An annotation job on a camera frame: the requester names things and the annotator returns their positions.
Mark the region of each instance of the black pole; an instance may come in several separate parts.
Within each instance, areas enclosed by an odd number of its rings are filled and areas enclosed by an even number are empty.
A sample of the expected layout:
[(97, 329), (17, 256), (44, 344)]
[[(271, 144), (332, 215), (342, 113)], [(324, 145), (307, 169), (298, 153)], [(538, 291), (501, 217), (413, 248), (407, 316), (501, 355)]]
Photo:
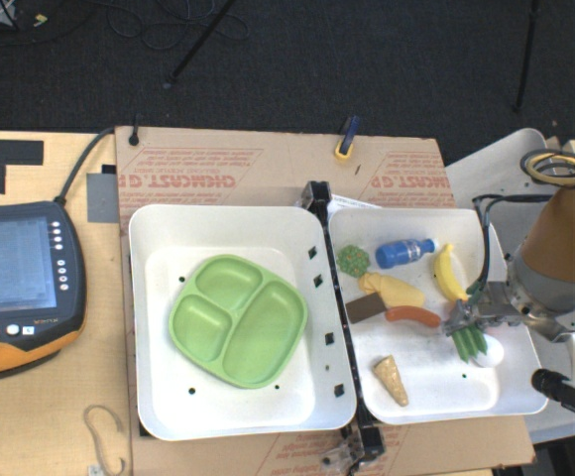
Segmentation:
[(540, 0), (532, 0), (529, 10), (529, 25), (527, 28), (527, 39), (525, 42), (525, 53), (523, 54), (523, 67), (521, 69), (521, 79), (518, 86), (517, 102), (514, 110), (520, 111), (523, 106), (523, 93), (525, 92), (525, 82), (529, 71), (529, 60), (532, 55), (532, 43), (534, 41), (534, 29), (536, 28), (536, 18), (538, 18)]
[(177, 81), (177, 77), (179, 76), (179, 74), (190, 63), (190, 61), (195, 56), (195, 54), (199, 51), (199, 49), (206, 42), (206, 39), (208, 39), (208, 37), (210, 37), (210, 34), (213, 33), (215, 28), (217, 28), (217, 25), (219, 25), (219, 22), (221, 22), (221, 20), (226, 15), (228, 10), (232, 7), (232, 5), (235, 3), (235, 1), (236, 0), (228, 0), (224, 4), (224, 6), (221, 8), (221, 10), (217, 13), (215, 18), (210, 23), (210, 25), (208, 25), (206, 30), (204, 30), (204, 33), (201, 35), (201, 37), (197, 40), (197, 42), (193, 45), (193, 47), (186, 54), (186, 56), (183, 58), (183, 60), (179, 63), (177, 68), (171, 74), (169, 74), (169, 76), (167, 77), (167, 82), (165, 82), (165, 84), (164, 84), (164, 87), (166, 89), (171, 88), (173, 86), (173, 84)]

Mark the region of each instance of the white tray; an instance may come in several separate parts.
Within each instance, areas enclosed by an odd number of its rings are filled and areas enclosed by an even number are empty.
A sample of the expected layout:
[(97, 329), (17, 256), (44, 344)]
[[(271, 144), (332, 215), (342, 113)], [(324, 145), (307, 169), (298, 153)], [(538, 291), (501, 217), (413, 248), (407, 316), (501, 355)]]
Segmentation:
[[(183, 440), (336, 429), (356, 394), (322, 226), (295, 207), (149, 205), (129, 224), (136, 329), (138, 412), (153, 436)], [(315, 255), (310, 258), (310, 250)], [(194, 365), (169, 336), (173, 301), (209, 257), (234, 254), (297, 287), (308, 321), (275, 382), (240, 389)], [(322, 283), (316, 286), (314, 279)], [(332, 333), (334, 342), (327, 343)]]
[[(484, 246), (474, 210), (342, 209), (330, 219), (330, 235), (335, 252), (345, 245), (357, 245), (370, 254), (370, 272), (391, 275), (422, 290), (426, 297), (424, 306), (444, 320), (452, 305), (433, 278), (434, 255), (381, 270), (374, 259), (376, 249), (405, 238), (437, 238), (440, 246), (452, 243), (454, 271), (465, 287), (477, 278), (482, 267)], [(505, 268), (501, 256), (499, 265)], [(356, 279), (340, 271), (338, 275), (345, 303), (365, 295)], [(440, 328), (411, 321), (388, 322), (383, 313), (350, 324), (350, 332), (365, 404), (384, 423), (529, 415), (539, 412), (547, 403), (545, 396), (530, 383), (540, 364), (524, 325), (502, 325), (488, 330), (500, 340), (506, 353), (504, 361), (494, 369), (464, 363), (452, 339), (444, 336)], [(408, 393), (409, 404), (405, 408), (394, 401), (372, 370), (389, 354), (396, 359)]]

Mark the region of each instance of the green divided plate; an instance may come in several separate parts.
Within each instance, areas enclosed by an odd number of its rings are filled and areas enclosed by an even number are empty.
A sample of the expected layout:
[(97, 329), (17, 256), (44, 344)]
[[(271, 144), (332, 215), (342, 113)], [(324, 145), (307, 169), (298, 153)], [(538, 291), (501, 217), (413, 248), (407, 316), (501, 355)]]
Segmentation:
[(238, 256), (206, 260), (184, 285), (169, 318), (175, 346), (241, 388), (270, 384), (291, 358), (307, 304), (281, 277)]

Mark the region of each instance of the red sausage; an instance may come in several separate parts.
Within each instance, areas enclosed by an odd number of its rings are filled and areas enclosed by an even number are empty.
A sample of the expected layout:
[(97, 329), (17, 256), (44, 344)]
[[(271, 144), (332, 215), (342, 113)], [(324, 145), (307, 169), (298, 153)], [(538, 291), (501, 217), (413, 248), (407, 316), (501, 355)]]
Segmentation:
[(401, 305), (388, 308), (385, 312), (387, 321), (400, 321), (408, 319), (421, 322), (431, 328), (436, 328), (442, 322), (439, 315), (419, 306)]

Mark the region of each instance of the yellow banana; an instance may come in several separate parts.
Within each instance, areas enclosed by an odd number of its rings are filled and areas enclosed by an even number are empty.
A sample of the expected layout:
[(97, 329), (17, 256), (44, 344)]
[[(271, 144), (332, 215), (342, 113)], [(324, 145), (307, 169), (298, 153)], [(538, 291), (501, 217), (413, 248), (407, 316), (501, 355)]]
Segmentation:
[(433, 261), (433, 272), (435, 273), (435, 278), (437, 279), (439, 288), (448, 299), (451, 301), (456, 301), (457, 299), (466, 301), (468, 299), (468, 295), (459, 282), (457, 282), (455, 274), (453, 273), (453, 266), (451, 263), (452, 251), (453, 245), (451, 243), (444, 245), (444, 248), (440, 253), (435, 256), (435, 260)]

